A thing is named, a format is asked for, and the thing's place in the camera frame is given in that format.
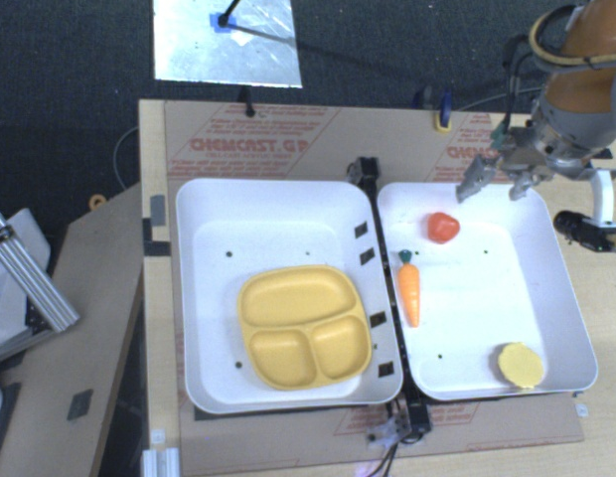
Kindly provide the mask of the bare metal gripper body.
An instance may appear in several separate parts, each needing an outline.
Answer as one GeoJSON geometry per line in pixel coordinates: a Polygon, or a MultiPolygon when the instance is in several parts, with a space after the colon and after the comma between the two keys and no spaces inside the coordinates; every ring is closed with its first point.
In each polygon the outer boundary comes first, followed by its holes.
{"type": "Polygon", "coordinates": [[[576,180],[584,176],[596,148],[584,148],[565,139],[550,127],[511,127],[499,148],[499,168],[510,176],[576,180]]]}

